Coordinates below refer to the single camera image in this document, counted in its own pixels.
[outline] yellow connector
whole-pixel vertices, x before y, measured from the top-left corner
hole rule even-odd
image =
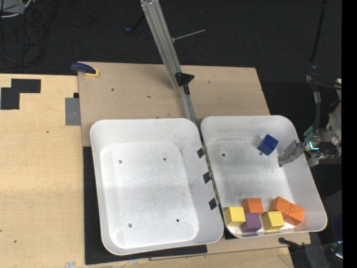
[[[91,73],[85,73],[85,76],[88,76],[90,78],[95,78],[98,76],[99,70],[95,68],[95,74],[91,74]]]

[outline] black mat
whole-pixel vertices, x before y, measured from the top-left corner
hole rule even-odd
[[[100,264],[114,261],[140,259],[149,257],[193,255],[207,253],[206,245],[180,247],[137,253],[131,255],[117,256],[105,249],[100,235],[99,210],[97,200],[97,188],[95,186],[95,175],[91,147],[83,148],[84,160],[84,234],[85,234],[85,263]]]

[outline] cube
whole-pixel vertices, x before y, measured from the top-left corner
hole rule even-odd
[[[261,198],[248,198],[242,203],[245,213],[264,213],[263,204]]]
[[[296,226],[302,222],[304,212],[305,210],[302,207],[292,203],[290,206],[289,215],[284,217],[284,221],[293,226]]]
[[[246,213],[245,222],[240,227],[243,233],[257,232],[262,228],[259,213]]]
[[[266,134],[264,139],[260,142],[258,146],[258,150],[269,156],[269,154],[274,151],[278,143],[279,143],[278,140],[276,140],[274,137],[270,136],[269,134]]]
[[[224,217],[227,226],[241,226],[245,222],[243,207],[227,207]]]
[[[280,211],[265,212],[262,215],[262,222],[266,232],[278,231],[285,225],[283,215]]]
[[[282,197],[277,197],[270,203],[269,211],[278,210],[282,213],[283,218],[286,218],[289,215],[291,207],[291,202],[283,199]]]

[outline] black bracket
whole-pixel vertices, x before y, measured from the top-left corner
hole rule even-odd
[[[189,82],[194,79],[194,75],[185,74],[185,73],[176,73],[175,78],[179,87],[184,87],[186,94],[190,94]]]

